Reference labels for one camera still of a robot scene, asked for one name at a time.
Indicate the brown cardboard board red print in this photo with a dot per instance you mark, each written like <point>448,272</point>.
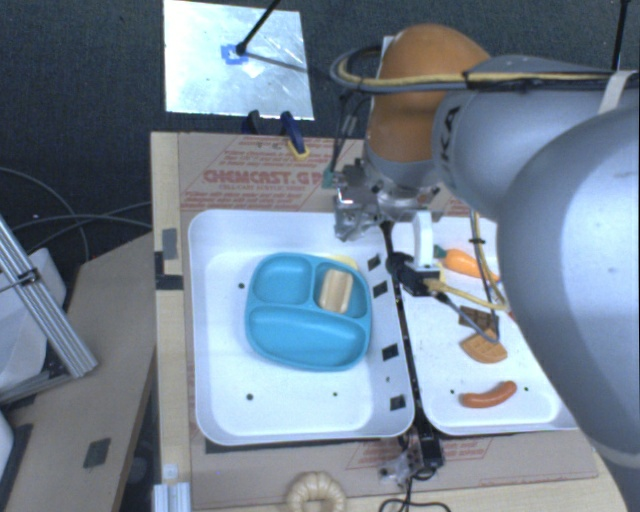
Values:
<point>260,180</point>

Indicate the blue divided plate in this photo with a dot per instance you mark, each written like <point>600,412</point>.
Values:
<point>300,335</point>

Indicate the orange sausage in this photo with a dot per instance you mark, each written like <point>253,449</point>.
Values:
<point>487,396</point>

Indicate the orange carrot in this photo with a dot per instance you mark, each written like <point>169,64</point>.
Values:
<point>462,262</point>

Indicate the brown chocolate bar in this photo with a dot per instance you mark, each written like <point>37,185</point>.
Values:
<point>475,316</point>

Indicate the orange waffle biscuit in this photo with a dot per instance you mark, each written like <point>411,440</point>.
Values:
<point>482,350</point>

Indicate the tan bread bun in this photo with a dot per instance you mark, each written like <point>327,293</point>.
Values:
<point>335,291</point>

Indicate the thin black rod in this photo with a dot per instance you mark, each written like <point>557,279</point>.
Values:
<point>406,340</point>

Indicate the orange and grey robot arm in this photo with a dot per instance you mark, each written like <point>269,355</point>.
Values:
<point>560,210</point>

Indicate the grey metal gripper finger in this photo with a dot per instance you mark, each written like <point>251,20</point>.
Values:
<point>346,225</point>
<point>370,221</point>

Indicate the black cylinder on white bracket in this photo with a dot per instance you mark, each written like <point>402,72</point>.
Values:
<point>422,240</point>

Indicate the pale yellow toy food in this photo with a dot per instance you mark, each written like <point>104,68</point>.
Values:
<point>345,260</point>

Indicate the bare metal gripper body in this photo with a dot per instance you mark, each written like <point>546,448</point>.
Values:
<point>367,192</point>

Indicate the beige doughnut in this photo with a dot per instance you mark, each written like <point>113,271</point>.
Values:
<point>300,492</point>

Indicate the white plastic tray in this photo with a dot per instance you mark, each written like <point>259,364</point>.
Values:
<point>440,365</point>
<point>300,400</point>

